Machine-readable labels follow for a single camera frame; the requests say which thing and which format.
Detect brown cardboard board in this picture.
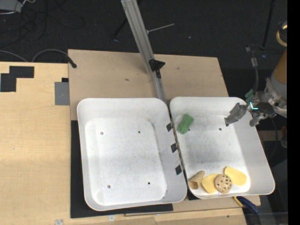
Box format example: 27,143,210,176
67,49,261,218

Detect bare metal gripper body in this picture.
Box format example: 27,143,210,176
247,89,288,121

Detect yellow toy chip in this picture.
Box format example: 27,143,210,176
201,173,221,195
224,165,248,187

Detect green toy vegetable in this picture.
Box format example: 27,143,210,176
177,113,195,135

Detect brown chocolate chip biscuit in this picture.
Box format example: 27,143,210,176
214,173,233,194

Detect white plastic tray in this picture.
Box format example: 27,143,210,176
169,96,276,200
76,97,188,211

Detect tan waffle cone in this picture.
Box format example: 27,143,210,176
187,170,206,190

